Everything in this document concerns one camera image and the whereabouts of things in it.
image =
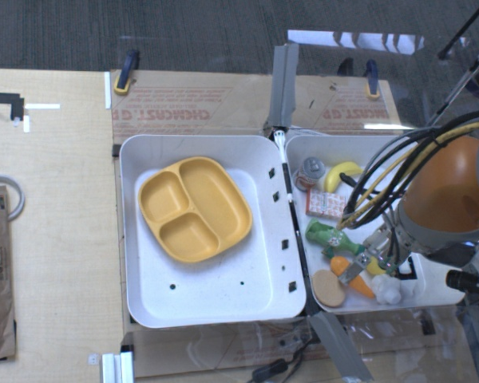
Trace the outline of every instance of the green bottle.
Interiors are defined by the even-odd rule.
[[[322,247],[325,247],[323,253],[331,259],[336,251],[349,251],[353,255],[358,255],[366,249],[362,244],[351,241],[344,232],[337,228],[320,223],[317,219],[311,219],[305,237]]]

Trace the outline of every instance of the yellow plate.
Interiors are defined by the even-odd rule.
[[[213,159],[190,157],[149,177],[138,192],[145,221],[174,259],[197,263],[237,244],[251,229],[247,201]]]

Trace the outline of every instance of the soda can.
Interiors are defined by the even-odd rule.
[[[302,192],[314,187],[325,174],[325,165],[317,157],[307,157],[295,173],[295,186]]]

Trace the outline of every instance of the beige round object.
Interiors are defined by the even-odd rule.
[[[339,306],[346,299],[344,286],[332,271],[318,270],[312,275],[312,287],[318,301],[323,305]]]

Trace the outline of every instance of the table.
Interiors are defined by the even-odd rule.
[[[118,352],[129,323],[104,74],[0,69],[0,92],[20,93],[26,103],[60,104],[30,110],[30,133],[14,127],[8,108],[0,105],[0,173],[13,176],[26,194],[24,212],[10,225],[18,350],[14,360],[0,362],[0,382],[97,382],[99,357]],[[399,320],[409,327],[407,334],[390,347],[387,340],[373,345],[359,334],[356,343],[375,380],[475,381],[467,337],[454,311],[446,307],[431,314],[438,331],[431,344],[408,344],[415,324],[406,318]],[[351,325],[393,321],[348,319]],[[171,349],[179,347],[184,343],[162,349],[175,361]],[[246,381],[252,369],[139,381]],[[303,363],[295,381],[342,379],[329,358],[318,357]]]

